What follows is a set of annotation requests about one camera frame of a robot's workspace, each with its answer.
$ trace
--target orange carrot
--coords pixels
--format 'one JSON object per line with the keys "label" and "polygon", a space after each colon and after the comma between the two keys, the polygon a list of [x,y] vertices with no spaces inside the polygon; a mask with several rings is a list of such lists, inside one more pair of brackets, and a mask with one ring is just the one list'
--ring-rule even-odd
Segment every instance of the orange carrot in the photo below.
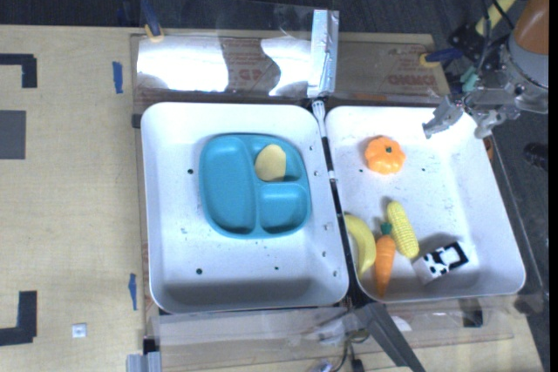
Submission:
{"label": "orange carrot", "polygon": [[382,236],[376,241],[376,263],[374,276],[376,290],[380,297],[384,297],[385,290],[390,283],[393,259],[395,258],[395,240],[390,236],[391,224],[384,223],[381,226]]}

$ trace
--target gray square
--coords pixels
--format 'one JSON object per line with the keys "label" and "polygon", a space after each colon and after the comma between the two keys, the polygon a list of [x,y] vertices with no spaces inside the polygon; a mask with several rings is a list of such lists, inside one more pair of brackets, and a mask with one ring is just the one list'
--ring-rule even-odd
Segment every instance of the gray square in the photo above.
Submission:
{"label": "gray square", "polygon": [[0,159],[25,159],[25,111],[0,111]]}

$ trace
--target blue tray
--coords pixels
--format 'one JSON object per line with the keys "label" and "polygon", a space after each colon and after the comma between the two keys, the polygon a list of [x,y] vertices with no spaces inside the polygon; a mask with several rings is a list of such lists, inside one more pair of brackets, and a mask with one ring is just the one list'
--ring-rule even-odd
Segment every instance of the blue tray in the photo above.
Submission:
{"label": "blue tray", "polygon": [[[283,181],[266,182],[254,163],[266,146],[287,154]],[[310,188],[298,150],[261,134],[227,134],[211,139],[200,157],[201,204],[219,233],[243,239],[283,236],[300,229],[310,216]]]}

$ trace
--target corn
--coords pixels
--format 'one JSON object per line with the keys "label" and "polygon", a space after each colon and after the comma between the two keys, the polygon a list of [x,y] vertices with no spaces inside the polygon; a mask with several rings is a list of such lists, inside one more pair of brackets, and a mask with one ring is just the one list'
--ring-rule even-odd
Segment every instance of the corn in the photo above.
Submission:
{"label": "corn", "polygon": [[419,241],[405,209],[398,201],[392,201],[388,204],[387,220],[391,223],[391,237],[395,240],[398,251],[409,259],[418,255]]}

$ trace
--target table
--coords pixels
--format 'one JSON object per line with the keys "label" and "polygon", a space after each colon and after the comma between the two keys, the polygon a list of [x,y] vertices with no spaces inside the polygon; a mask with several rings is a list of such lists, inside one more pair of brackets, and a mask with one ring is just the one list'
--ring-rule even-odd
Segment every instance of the table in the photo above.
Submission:
{"label": "table", "polygon": [[[17,325],[18,293],[37,291],[37,336],[0,347],[1,370],[125,370],[126,357],[142,351],[146,319],[130,76],[130,36],[137,32],[0,27],[2,53],[37,59],[37,88],[22,87],[20,65],[0,65],[0,110],[25,111],[26,127],[25,159],[0,159],[0,328]],[[122,66],[121,93],[112,63]],[[415,353],[427,370],[541,370],[525,317],[505,318],[513,337]],[[86,336],[79,336],[83,326],[77,325],[72,337],[72,326],[82,323]],[[361,358],[368,370],[394,370],[384,353]],[[227,370],[306,370],[314,362]]]}

